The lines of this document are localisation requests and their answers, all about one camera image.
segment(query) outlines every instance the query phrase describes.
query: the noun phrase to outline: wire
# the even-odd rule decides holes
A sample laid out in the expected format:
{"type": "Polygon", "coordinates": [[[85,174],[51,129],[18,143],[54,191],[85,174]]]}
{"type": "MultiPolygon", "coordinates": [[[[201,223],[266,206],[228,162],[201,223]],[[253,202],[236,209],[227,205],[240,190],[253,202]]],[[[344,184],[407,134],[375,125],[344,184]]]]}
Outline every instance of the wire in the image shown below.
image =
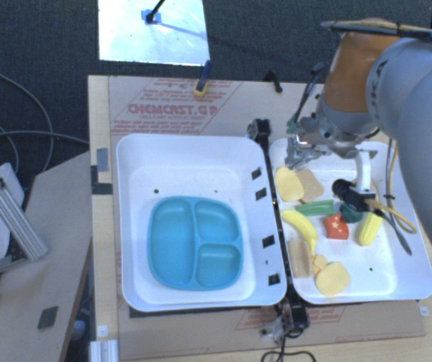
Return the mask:
{"type": "MultiPolygon", "coordinates": [[[[6,132],[6,130],[1,125],[0,125],[0,131],[2,133],[6,132]]],[[[15,157],[14,172],[18,173],[18,170],[20,169],[20,154],[18,153],[17,146],[14,144],[11,137],[7,136],[7,138],[8,138],[10,145],[13,147],[13,152],[14,152],[14,157],[15,157]]]]}
{"type": "Polygon", "coordinates": [[[290,339],[296,339],[296,338],[299,338],[303,334],[303,332],[301,330],[297,331],[297,332],[294,332],[294,331],[295,330],[289,331],[288,334],[286,334],[286,337],[290,338],[290,339]]]}
{"type": "Polygon", "coordinates": [[[73,142],[81,143],[83,145],[90,145],[90,143],[87,140],[83,140],[81,138],[72,137],[67,134],[61,134],[61,133],[52,133],[50,131],[41,131],[41,130],[13,130],[13,131],[4,131],[3,133],[0,133],[0,137],[6,137],[10,135],[17,135],[17,134],[39,134],[43,136],[49,136],[49,137],[57,137],[57,138],[63,138],[65,140],[70,140],[73,142]]]}
{"type": "MultiPolygon", "coordinates": [[[[48,115],[46,109],[43,107],[43,105],[41,104],[41,102],[31,93],[29,92],[27,89],[25,89],[25,87],[23,87],[21,84],[16,83],[14,80],[10,79],[9,77],[3,75],[0,73],[0,79],[3,81],[6,81],[9,84],[12,84],[13,86],[15,86],[17,89],[21,90],[22,92],[24,92],[25,95],[27,95],[29,98],[31,98],[31,100],[33,100],[33,102],[35,102],[35,104],[37,105],[38,108],[40,108],[41,112],[43,113],[43,116],[45,117],[47,123],[48,123],[48,129],[50,131],[50,133],[53,133],[53,125],[51,123],[51,119],[50,116],[48,115]]],[[[42,171],[47,170],[48,165],[50,164],[51,161],[51,157],[53,156],[53,149],[54,149],[54,139],[53,137],[50,140],[50,149],[48,152],[48,157],[47,160],[43,166],[42,171]]]]}
{"type": "Polygon", "coordinates": [[[395,231],[398,230],[397,224],[395,224],[395,220],[392,219],[392,215],[388,217],[385,213],[383,213],[381,210],[376,211],[376,215],[380,216],[382,219],[384,219],[388,224],[390,224],[391,228],[393,228],[395,231]]]}
{"type": "MultiPolygon", "coordinates": [[[[398,155],[398,148],[397,145],[394,143],[392,139],[388,141],[388,153],[387,153],[387,170],[386,170],[386,176],[385,176],[385,183],[386,183],[386,198],[387,198],[387,205],[390,209],[395,210],[394,206],[394,197],[393,197],[393,175],[394,175],[394,169],[395,164],[397,162],[397,155],[398,155]],[[393,156],[390,159],[392,146],[394,147],[394,153],[393,156]]],[[[408,233],[416,233],[417,229],[416,227],[411,224],[407,219],[402,217],[401,214],[395,213],[391,215],[392,221],[396,222],[401,229],[403,229],[405,232],[408,233]]]]}
{"type": "Polygon", "coordinates": [[[371,133],[365,135],[365,140],[369,140],[370,138],[373,138],[376,134],[378,134],[380,132],[379,128],[376,128],[374,131],[372,131],[371,133]]]}
{"type": "Polygon", "coordinates": [[[265,362],[266,357],[269,355],[277,355],[277,360],[275,362],[283,362],[283,359],[286,356],[291,357],[291,356],[302,355],[302,354],[309,356],[313,362],[317,362],[316,357],[309,351],[286,352],[285,347],[286,347],[286,337],[283,338],[283,341],[281,343],[281,350],[280,351],[271,350],[265,352],[261,357],[261,362],[265,362]]]}
{"type": "Polygon", "coordinates": [[[410,232],[410,233],[417,232],[417,228],[403,214],[396,211],[394,208],[387,207],[386,205],[383,205],[381,202],[379,202],[377,200],[366,199],[365,202],[372,209],[384,210],[385,212],[389,212],[391,215],[394,215],[396,219],[400,219],[402,222],[407,224],[408,227],[410,227],[409,229],[411,229],[411,231],[408,230],[407,232],[410,232]]]}
{"type": "Polygon", "coordinates": [[[92,299],[93,299],[93,295],[92,293],[89,293],[88,296],[85,298],[85,300],[78,304],[78,310],[80,311],[82,308],[84,308],[85,305],[91,302],[92,299]]]}
{"type": "Polygon", "coordinates": [[[327,64],[325,62],[319,62],[314,65],[314,67],[311,69],[311,74],[308,79],[308,83],[306,84],[305,91],[303,92],[303,95],[301,97],[301,100],[299,102],[299,107],[296,110],[296,113],[294,115],[293,123],[297,124],[299,120],[299,116],[301,115],[301,111],[303,110],[304,105],[306,104],[306,101],[310,97],[311,93],[314,90],[314,87],[316,86],[317,80],[320,78],[321,74],[326,71],[327,64]]]}

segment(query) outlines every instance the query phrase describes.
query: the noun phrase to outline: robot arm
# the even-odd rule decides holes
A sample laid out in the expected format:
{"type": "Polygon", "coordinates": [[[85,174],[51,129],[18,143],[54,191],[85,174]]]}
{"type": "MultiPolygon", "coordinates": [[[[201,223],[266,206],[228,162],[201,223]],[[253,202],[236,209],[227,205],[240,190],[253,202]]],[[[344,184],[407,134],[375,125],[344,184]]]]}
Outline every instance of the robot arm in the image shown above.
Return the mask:
{"type": "Polygon", "coordinates": [[[407,191],[432,241],[432,41],[346,32],[286,164],[298,169],[325,149],[355,158],[376,127],[397,142],[407,191]]]}

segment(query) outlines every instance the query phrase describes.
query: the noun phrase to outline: black connector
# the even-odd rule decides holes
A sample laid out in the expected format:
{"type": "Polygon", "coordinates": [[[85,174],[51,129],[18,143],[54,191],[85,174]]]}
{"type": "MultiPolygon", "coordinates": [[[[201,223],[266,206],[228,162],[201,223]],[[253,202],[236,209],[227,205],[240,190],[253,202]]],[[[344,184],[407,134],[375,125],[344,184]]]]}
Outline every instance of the black connector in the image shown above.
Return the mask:
{"type": "Polygon", "coordinates": [[[304,302],[299,298],[293,285],[288,286],[288,298],[290,300],[291,316],[293,317],[294,330],[302,333],[309,327],[308,312],[304,302]]]}
{"type": "Polygon", "coordinates": [[[373,193],[362,195],[353,189],[354,184],[345,179],[337,179],[331,189],[341,201],[347,203],[350,207],[358,212],[368,212],[369,207],[365,200],[375,198],[373,193]]]}
{"type": "Polygon", "coordinates": [[[269,136],[271,135],[271,123],[268,119],[255,119],[247,127],[247,136],[258,143],[262,150],[269,148],[269,136]]]}

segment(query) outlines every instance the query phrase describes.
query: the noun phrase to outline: yellow banana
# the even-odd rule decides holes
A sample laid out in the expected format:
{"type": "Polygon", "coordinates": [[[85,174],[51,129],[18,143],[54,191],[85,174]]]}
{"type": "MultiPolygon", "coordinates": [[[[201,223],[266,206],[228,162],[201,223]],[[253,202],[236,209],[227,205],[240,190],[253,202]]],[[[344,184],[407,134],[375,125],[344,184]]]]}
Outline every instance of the yellow banana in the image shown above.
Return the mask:
{"type": "Polygon", "coordinates": [[[304,214],[294,209],[282,210],[281,217],[301,232],[308,243],[311,256],[314,256],[314,248],[316,247],[318,235],[311,221],[304,214]]]}

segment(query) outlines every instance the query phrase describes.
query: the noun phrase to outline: blue divided plate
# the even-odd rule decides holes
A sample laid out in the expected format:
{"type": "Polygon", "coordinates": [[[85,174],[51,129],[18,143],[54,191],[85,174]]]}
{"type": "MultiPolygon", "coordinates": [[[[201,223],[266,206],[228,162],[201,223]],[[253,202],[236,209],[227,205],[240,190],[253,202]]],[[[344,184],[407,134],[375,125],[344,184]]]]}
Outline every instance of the blue divided plate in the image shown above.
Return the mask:
{"type": "Polygon", "coordinates": [[[243,264],[239,219],[219,201],[196,197],[160,200],[149,222],[149,266],[163,285],[178,290],[231,286],[243,264]]]}

